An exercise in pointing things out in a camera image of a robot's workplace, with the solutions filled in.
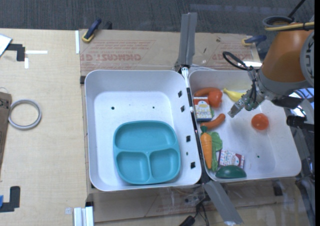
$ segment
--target black clamp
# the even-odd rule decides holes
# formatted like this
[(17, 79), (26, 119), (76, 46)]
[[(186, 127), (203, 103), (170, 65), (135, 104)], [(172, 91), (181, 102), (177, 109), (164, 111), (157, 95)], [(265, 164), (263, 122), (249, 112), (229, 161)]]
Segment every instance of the black clamp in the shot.
[[(82, 40), (85, 43), (91, 42), (91, 40), (95, 37), (94, 32), (98, 29), (99, 25), (101, 24), (101, 18), (97, 18), (88, 31), (82, 36)], [(112, 23), (107, 21), (106, 25), (104, 26), (105, 29), (112, 29)]]
[(20, 187), (13, 186), (10, 188), (10, 200), (9, 202), (2, 203), (0, 206), (0, 212), (13, 212), (15, 208), (20, 206)]
[(253, 43), (255, 43), (255, 46), (258, 46), (259, 43), (265, 41), (267, 37), (265, 35), (259, 35), (259, 36), (252, 36), (251, 38), (244, 38), (241, 40), (241, 44), (245, 47), (251, 46)]

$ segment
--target toy carrot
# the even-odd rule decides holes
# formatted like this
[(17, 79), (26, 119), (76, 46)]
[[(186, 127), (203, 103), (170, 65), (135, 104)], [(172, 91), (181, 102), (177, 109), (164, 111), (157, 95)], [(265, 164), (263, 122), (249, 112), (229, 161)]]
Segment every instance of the toy carrot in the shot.
[(226, 115), (221, 113), (216, 119), (210, 121), (210, 122), (203, 122), (201, 123), (201, 126), (206, 126), (207, 129), (211, 130), (219, 126), (224, 120), (226, 119)]
[(207, 127), (202, 126), (201, 127), (201, 146), (202, 146), (202, 152), (203, 152), (203, 157), (205, 164), (208, 169), (211, 169), (212, 166), (212, 138), (211, 135), (206, 133)]

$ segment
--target cardboard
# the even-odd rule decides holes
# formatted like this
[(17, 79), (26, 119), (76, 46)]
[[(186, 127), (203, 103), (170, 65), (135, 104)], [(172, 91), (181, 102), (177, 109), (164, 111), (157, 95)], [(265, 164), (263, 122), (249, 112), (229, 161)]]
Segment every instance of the cardboard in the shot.
[(4, 158), (6, 132), (8, 130), (8, 118), (10, 114), (10, 106), (12, 102), (11, 94), (0, 91), (0, 174), (1, 166)]
[[(86, 30), (80, 30), (82, 36)], [(98, 69), (108, 70), (172, 70), (178, 59), (180, 33), (97, 30), (90, 43), (79, 41), (81, 76)], [(233, 70), (222, 56), (223, 51), (241, 60), (260, 62), (255, 45), (245, 47), (247, 35), (195, 34), (193, 66)]]

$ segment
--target wooden board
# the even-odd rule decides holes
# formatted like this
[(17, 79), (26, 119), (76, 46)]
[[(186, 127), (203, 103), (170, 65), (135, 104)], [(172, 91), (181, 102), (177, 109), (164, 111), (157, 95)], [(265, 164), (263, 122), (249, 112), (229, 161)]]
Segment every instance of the wooden board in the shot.
[[(30, 54), (29, 69), (16, 61), (16, 52), (5, 51), (0, 59), (0, 86), (12, 101), (33, 99), (42, 109), (40, 124), (20, 131), (8, 126), (0, 194), (9, 201), (11, 186), (21, 188), (20, 207), (1, 213), (3, 225), (72, 225), (72, 210), (84, 207), (86, 165), (80, 60), (74, 31), (10, 30), (0, 33), (23, 44)], [(16, 119), (28, 122), (34, 110), (15, 108)]]
[[(86, 30), (79, 32), (83, 36)], [(172, 70), (178, 59), (180, 33), (97, 30), (90, 43), (80, 41), (81, 75), (97, 69)], [(222, 56), (223, 51), (245, 61), (260, 62), (255, 45), (245, 47), (246, 35), (196, 33), (194, 66), (233, 70)]]

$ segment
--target black cable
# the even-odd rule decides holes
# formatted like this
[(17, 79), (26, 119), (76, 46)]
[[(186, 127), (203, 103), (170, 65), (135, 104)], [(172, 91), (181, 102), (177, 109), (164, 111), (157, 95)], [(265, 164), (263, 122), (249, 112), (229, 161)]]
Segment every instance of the black cable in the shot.
[(195, 221), (195, 218), (189, 215), (179, 226), (191, 226)]
[(252, 98), (252, 95), (254, 94), (254, 83), (251, 84), (251, 91), (249, 94), (249, 98)]
[(253, 88), (254, 88), (254, 91), (253, 91), (253, 94), (254, 94), (254, 97), (253, 97), (253, 104), (256, 102), (257, 100), (257, 87), (256, 87), (256, 79), (254, 79), (253, 81)]
[(305, 2), (305, 0), (301, 0), (298, 5), (293, 9), (293, 11), (288, 15), (288, 18), (292, 18), (292, 16), (294, 15), (294, 13), (296, 13), (296, 11), (300, 8), (300, 6)]
[[(206, 225), (206, 226), (210, 226), (210, 225), (209, 225), (209, 220), (208, 220), (208, 217), (207, 217), (207, 212), (206, 212), (205, 206), (204, 206), (204, 204), (203, 204), (203, 202), (204, 202), (205, 200), (206, 200), (206, 199), (202, 200), (199, 204), (196, 205), (196, 207), (195, 207), (196, 214), (195, 214), (194, 218), (199, 214), (199, 215), (204, 219), (205, 225)], [(202, 214), (200, 213), (200, 207), (202, 208), (204, 215), (202, 215)]]
[[(249, 71), (250, 69), (246, 66), (246, 64), (239, 58), (237, 58), (235, 55), (233, 55), (231, 52), (222, 52), (222, 55), (224, 57), (225, 60), (227, 60), (229, 62), (229, 64), (233, 65), (234, 67), (241, 69), (241, 70), (246, 70)], [(236, 65), (235, 63), (233, 63), (232, 61), (230, 61), (227, 56), (232, 57), (232, 59), (234, 59), (235, 61), (237, 61), (238, 63), (240, 63), (243, 67), (240, 67), (238, 65)]]

